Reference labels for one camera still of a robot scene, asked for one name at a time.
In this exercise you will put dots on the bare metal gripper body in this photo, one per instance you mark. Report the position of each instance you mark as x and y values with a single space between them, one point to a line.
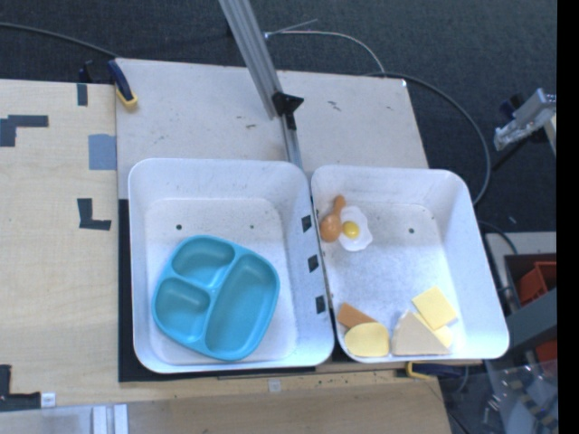
534 106

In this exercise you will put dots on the white plastic tray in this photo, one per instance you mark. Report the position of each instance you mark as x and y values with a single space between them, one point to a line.
407 269
212 183

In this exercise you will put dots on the white toy fried egg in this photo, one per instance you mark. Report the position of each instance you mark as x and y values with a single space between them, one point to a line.
357 238

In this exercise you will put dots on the yellow square toy cheese slice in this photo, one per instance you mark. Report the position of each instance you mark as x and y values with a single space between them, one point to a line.
434 306

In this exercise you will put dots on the brown toy chicken drumstick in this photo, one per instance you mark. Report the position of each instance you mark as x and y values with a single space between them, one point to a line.
330 228

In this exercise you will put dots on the black block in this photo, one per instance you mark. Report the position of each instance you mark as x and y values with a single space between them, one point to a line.
287 102

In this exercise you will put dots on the beige toy triangle wedge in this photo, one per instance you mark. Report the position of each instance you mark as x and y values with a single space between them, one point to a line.
414 339

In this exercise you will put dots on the brown toy bread slice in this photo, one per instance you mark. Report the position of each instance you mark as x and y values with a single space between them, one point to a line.
353 317

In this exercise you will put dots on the yellow oval toy slice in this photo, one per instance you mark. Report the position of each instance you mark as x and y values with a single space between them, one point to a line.
367 340

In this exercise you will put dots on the pale flat board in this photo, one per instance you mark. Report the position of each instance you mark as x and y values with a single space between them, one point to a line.
203 111

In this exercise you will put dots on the blue divided plate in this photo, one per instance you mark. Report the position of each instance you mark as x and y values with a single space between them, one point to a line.
240 305

